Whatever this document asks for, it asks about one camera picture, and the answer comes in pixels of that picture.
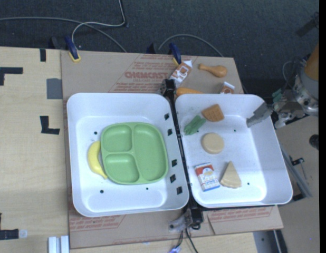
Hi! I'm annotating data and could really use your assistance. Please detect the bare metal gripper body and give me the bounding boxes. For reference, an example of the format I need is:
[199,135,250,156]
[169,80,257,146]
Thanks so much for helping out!
[268,84,320,120]

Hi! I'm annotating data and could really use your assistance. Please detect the small orange and white carton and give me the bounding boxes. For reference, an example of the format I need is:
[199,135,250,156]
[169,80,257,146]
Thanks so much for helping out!
[218,81,235,95]

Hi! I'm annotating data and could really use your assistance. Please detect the white plastic tray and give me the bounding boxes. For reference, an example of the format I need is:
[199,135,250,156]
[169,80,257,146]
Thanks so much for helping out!
[66,92,190,218]
[175,93,294,209]

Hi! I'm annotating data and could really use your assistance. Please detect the orange waffle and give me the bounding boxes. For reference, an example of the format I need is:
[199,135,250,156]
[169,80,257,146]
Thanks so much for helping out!
[201,103,225,123]

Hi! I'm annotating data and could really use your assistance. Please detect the beige round biscuit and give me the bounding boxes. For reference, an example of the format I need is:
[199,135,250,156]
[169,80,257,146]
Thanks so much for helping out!
[200,132,225,155]

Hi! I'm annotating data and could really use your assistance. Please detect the brown chicken drumstick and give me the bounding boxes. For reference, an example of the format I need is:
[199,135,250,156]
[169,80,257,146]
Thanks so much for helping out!
[198,63,228,78]

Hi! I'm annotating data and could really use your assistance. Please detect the green bean pods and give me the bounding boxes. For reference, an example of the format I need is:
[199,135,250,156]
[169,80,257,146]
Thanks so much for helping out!
[183,114,207,136]

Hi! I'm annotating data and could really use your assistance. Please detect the beige wedge slice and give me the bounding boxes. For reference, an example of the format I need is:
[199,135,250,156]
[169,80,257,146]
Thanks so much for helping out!
[219,161,242,189]

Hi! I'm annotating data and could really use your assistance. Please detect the red and white carton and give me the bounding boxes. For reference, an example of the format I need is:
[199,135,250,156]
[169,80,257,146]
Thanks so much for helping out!
[194,162,221,192]

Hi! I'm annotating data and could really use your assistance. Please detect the orange carrot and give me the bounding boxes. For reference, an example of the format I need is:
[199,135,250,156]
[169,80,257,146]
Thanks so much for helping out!
[175,87,205,98]

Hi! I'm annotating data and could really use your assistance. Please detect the thin black rod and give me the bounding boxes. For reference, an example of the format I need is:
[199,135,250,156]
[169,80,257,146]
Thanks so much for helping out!
[169,95,193,208]

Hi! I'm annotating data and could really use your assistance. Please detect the tall orange and white carton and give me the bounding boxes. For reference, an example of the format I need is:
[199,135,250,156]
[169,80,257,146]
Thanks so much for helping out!
[168,59,193,88]

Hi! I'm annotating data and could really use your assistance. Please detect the green divided plate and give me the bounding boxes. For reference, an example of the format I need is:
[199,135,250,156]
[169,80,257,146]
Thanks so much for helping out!
[100,122,169,186]

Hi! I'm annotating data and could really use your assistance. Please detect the brown cardboard board red print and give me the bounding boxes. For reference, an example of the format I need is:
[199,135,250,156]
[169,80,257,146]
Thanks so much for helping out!
[60,50,284,249]

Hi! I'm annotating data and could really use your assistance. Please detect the yellow banana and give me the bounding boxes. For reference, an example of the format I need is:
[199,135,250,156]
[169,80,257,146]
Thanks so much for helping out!
[87,140,109,180]

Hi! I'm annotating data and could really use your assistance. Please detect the black cylinder on white bracket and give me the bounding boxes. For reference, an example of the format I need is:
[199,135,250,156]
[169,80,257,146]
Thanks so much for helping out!
[274,114,320,151]

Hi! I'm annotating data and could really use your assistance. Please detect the black block with thin wires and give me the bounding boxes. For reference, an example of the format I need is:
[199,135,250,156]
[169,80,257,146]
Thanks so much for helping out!
[183,206,205,230]
[162,78,177,98]

